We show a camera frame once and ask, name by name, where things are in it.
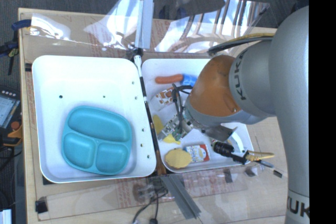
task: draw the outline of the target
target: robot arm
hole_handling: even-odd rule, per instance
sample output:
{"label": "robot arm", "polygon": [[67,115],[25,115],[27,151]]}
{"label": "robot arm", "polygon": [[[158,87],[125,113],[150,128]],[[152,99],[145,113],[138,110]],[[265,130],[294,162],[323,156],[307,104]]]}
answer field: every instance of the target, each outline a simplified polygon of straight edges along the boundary
{"label": "robot arm", "polygon": [[309,7],[299,9],[272,41],[256,43],[237,58],[212,58],[185,102],[187,117],[205,132],[221,123],[277,117],[289,175],[286,224],[310,222],[308,17]]}

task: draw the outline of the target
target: orange toy sausage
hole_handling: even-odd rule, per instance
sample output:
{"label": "orange toy sausage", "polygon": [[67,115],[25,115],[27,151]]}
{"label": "orange toy sausage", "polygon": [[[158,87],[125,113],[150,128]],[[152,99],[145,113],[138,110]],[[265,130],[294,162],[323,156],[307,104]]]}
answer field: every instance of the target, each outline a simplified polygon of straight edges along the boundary
{"label": "orange toy sausage", "polygon": [[168,77],[156,77],[155,82],[157,84],[168,84],[168,83],[174,83],[179,82],[183,80],[182,74],[176,74]]}

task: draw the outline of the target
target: blue divided plate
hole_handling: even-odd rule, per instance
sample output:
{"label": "blue divided plate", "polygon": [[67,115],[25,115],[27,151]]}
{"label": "blue divided plate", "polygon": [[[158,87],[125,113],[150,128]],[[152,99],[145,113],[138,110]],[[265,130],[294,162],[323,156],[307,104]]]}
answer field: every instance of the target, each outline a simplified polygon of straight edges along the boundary
{"label": "blue divided plate", "polygon": [[129,161],[131,146],[131,125],[119,114],[78,106],[67,116],[62,155],[77,169],[102,175],[119,174]]}

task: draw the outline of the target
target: blue object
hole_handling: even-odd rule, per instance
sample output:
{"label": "blue object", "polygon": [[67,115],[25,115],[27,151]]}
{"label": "blue object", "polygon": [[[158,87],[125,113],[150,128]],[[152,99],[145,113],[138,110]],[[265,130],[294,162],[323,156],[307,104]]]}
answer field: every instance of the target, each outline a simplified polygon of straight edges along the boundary
{"label": "blue object", "polygon": [[116,175],[129,161],[132,128],[121,115],[78,106],[67,116],[62,134],[65,161],[87,172]]}
{"label": "blue object", "polygon": [[194,86],[196,83],[197,77],[195,76],[190,76],[190,75],[186,75],[183,74],[183,80],[181,81],[181,85],[186,86],[186,85],[190,85],[190,86]]}

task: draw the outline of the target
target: black electronic device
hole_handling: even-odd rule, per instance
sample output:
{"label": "black electronic device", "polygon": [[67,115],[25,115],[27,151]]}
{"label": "black electronic device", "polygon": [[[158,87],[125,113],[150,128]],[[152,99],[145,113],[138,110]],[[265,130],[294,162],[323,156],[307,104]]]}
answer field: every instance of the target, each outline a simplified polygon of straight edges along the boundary
{"label": "black electronic device", "polygon": [[15,146],[20,143],[22,137],[16,132],[22,125],[21,112],[20,92],[0,86],[0,145]]}

